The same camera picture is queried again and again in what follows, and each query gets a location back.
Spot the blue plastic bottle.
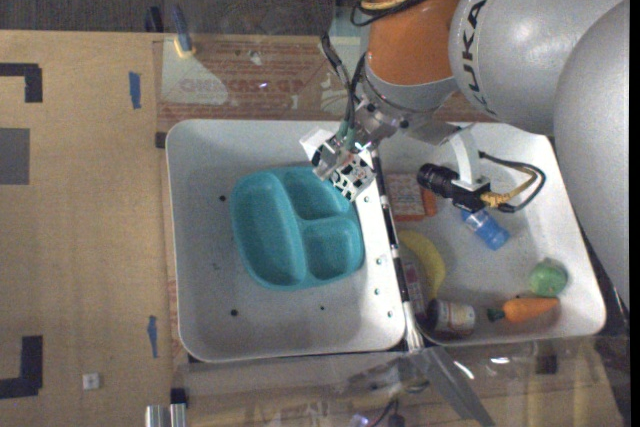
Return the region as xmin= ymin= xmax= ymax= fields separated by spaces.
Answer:
xmin=459 ymin=208 xmax=512 ymax=252

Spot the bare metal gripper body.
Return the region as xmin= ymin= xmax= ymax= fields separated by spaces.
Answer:
xmin=343 ymin=98 xmax=464 ymax=154

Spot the teal divided plate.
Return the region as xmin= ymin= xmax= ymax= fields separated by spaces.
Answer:
xmin=229 ymin=165 xmax=367 ymax=293

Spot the orange carrot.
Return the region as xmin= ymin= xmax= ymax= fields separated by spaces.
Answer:
xmin=486 ymin=296 xmax=561 ymax=324

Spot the black cylinder on white bracket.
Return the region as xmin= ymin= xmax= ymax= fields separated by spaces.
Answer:
xmin=416 ymin=124 xmax=494 ymax=215

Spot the green round fruit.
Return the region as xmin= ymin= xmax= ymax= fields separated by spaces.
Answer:
xmin=528 ymin=258 xmax=569 ymax=298

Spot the white plastic tray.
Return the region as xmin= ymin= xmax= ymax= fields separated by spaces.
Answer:
xmin=164 ymin=118 xmax=408 ymax=363
xmin=375 ymin=121 xmax=608 ymax=348

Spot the pale orange carton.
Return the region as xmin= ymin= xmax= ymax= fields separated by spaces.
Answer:
xmin=386 ymin=171 xmax=427 ymax=223

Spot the yellow banana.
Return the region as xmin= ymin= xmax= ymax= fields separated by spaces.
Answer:
xmin=397 ymin=229 xmax=447 ymax=304

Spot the pink packet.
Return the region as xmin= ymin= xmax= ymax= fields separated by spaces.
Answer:
xmin=401 ymin=259 xmax=427 ymax=317

